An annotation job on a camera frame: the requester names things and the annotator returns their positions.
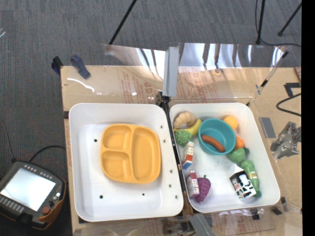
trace black stand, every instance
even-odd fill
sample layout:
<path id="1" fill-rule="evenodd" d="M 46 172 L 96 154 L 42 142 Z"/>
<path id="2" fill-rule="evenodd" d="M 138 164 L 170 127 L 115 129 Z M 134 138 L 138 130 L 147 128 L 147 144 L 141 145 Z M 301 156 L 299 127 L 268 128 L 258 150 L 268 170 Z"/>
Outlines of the black stand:
<path id="1" fill-rule="evenodd" d="M 129 8 L 128 8 L 126 14 L 125 14 L 125 16 L 123 17 L 123 19 L 122 19 L 122 21 L 120 22 L 120 24 L 119 24 L 117 30 L 115 31 L 114 36 L 113 36 L 112 39 L 110 40 L 110 42 L 109 42 L 110 45 L 114 42 L 116 36 L 118 35 L 120 29 L 123 27 L 125 20 L 127 19 L 128 15 L 129 15 L 129 13 L 130 13 L 130 11 L 132 10 L 132 8 L 133 8 L 133 6 L 135 5 L 136 2 L 137 2 L 137 0 L 133 0 L 133 1 L 132 1 L 131 5 L 129 6 Z"/>
<path id="2" fill-rule="evenodd" d="M 258 36 L 257 36 L 256 44 L 260 44 L 262 19 L 263 19 L 264 10 L 265 10 L 265 1 L 266 1 L 266 0 L 262 0 L 262 3 L 261 3 L 261 11 L 260 11 L 260 19 L 259 19 L 259 28 L 258 28 Z"/>
<path id="3" fill-rule="evenodd" d="M 296 10 L 293 12 L 292 16 L 289 18 L 289 20 L 287 21 L 287 23 L 285 24 L 285 26 L 282 28 L 282 30 L 280 32 L 278 32 L 279 36 L 282 36 L 282 33 L 284 32 L 285 28 L 290 24 L 291 20 L 294 18 L 295 14 L 299 11 L 299 9 L 302 7 L 302 2 L 300 3 L 300 5 L 296 8 Z"/>

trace toy juice box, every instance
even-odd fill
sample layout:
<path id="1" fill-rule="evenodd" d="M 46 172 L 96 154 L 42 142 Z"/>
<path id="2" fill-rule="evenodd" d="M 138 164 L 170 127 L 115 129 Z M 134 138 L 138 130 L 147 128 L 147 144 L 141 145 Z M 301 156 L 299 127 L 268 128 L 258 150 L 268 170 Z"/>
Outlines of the toy juice box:
<path id="1" fill-rule="evenodd" d="M 182 160 L 182 168 L 184 170 L 192 164 L 193 142 L 189 141 L 184 147 L 184 159 Z"/>
<path id="2" fill-rule="evenodd" d="M 189 198 L 193 199 L 200 195 L 197 173 L 195 170 L 190 170 L 186 174 L 186 185 L 188 189 L 188 196 Z"/>
<path id="3" fill-rule="evenodd" d="M 256 195 L 254 186 L 245 171 L 237 165 L 232 166 L 231 169 L 234 171 L 234 174 L 230 177 L 230 181 L 239 199 L 248 199 Z"/>

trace white tray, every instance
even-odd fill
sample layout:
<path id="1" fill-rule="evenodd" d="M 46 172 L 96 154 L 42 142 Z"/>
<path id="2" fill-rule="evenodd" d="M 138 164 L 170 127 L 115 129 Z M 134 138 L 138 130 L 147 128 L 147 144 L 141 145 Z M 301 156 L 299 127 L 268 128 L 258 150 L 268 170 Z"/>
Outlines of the white tray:
<path id="1" fill-rule="evenodd" d="M 98 222 L 168 217 L 182 211 L 181 184 L 162 108 L 153 104 L 80 103 L 71 108 L 69 123 L 74 203 L 82 219 Z M 105 127 L 114 123 L 143 125 L 156 132 L 161 148 L 161 171 L 156 180 L 124 183 L 103 173 L 101 135 Z"/>
<path id="2" fill-rule="evenodd" d="M 211 182 L 211 189 L 203 202 L 197 203 L 190 199 L 191 206 L 199 212 L 218 212 L 233 209 L 244 209 L 250 207 L 261 207 L 274 205 L 279 201 L 280 189 L 277 184 L 273 169 L 271 167 L 266 149 L 261 139 L 254 116 L 246 105 L 242 103 L 204 103 L 204 104 L 177 104 L 170 109 L 170 118 L 175 118 L 184 111 L 192 112 L 196 118 L 205 120 L 207 118 L 222 118 L 226 115 L 233 115 L 239 121 L 235 133 L 245 143 L 250 152 L 246 159 L 253 161 L 257 176 L 259 178 L 259 189 L 262 196 L 252 198 L 249 201 L 241 201 L 230 182 L 232 175 L 231 167 L 235 165 L 227 155 L 210 155 L 204 152 L 194 136 L 192 164 L 186 170 L 196 170 L 197 177 L 206 177 Z M 180 159 L 183 159 L 183 147 L 176 145 Z"/>

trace teal bowl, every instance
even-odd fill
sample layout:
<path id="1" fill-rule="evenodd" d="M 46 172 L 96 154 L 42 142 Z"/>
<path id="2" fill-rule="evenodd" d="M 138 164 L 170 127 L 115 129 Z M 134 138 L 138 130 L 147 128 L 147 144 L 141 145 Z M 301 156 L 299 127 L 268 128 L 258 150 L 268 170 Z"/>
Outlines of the teal bowl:
<path id="1" fill-rule="evenodd" d="M 219 152 L 212 144 L 204 142 L 201 135 L 208 135 L 219 141 L 225 148 Z M 204 120 L 198 130 L 198 140 L 203 151 L 212 155 L 226 155 L 233 151 L 236 144 L 236 137 L 233 129 L 225 121 L 218 118 Z"/>

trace gray metal bracket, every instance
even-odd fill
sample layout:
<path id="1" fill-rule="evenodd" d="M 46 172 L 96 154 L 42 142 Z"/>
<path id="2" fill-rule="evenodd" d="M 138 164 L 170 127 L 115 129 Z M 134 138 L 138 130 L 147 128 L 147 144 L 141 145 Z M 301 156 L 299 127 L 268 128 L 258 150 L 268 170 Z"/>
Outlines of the gray metal bracket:
<path id="1" fill-rule="evenodd" d="M 176 96 L 177 74 L 179 66 L 179 48 L 170 47 L 165 52 L 163 95 Z"/>
<path id="2" fill-rule="evenodd" d="M 198 236 L 216 236 L 203 214 L 197 213 L 193 216 L 188 216 L 188 220 Z"/>
<path id="3" fill-rule="evenodd" d="M 278 159 L 297 155 L 298 142 L 302 142 L 302 127 L 296 128 L 296 123 L 289 121 L 279 134 L 279 138 L 272 142 L 270 150 L 274 151 L 273 156 Z"/>

